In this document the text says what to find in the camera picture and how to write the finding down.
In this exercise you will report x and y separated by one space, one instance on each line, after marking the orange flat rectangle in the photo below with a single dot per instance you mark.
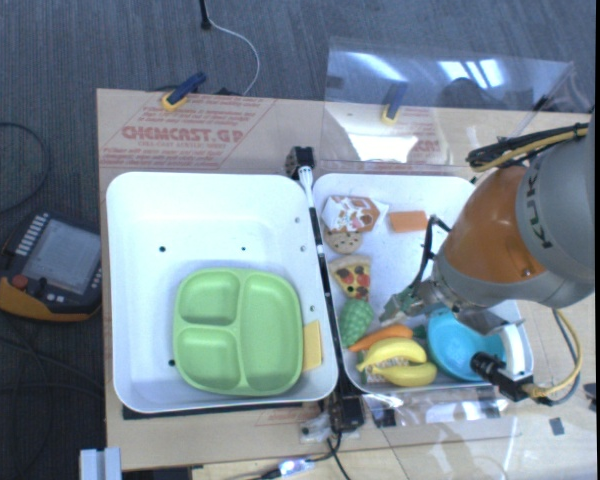
408 221

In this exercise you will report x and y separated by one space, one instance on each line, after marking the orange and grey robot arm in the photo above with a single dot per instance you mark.
500 238

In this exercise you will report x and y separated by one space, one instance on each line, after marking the orange carrot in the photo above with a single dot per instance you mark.
380 335

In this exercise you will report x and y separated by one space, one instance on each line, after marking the blue bowl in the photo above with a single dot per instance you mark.
452 348

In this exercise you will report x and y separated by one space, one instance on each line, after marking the pizza slice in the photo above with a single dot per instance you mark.
352 275

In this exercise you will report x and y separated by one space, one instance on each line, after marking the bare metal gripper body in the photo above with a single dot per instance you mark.
480 322

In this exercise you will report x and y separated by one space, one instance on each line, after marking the green divided plate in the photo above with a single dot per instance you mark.
240 333

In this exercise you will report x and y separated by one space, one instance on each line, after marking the white plastic tray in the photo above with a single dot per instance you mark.
405 263
205 218

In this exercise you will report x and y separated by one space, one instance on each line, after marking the green grapes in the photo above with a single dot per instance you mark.
356 320

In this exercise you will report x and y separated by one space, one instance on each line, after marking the black cylinder on white bracket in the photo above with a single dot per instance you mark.
511 348

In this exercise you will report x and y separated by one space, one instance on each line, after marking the thin black and white rod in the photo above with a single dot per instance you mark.
322 258

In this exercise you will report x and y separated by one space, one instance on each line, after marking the yellow cheese slice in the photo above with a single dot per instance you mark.
312 345

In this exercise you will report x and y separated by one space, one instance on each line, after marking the yellow banana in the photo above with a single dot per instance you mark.
395 350
410 375

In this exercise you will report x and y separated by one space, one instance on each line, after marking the brown chocolate chip biscuit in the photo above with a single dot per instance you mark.
342 241

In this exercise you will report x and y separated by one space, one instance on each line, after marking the white and orange carton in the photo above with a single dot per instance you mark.
352 213

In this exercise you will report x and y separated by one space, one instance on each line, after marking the brown cardboard board red print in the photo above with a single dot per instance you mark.
280 128

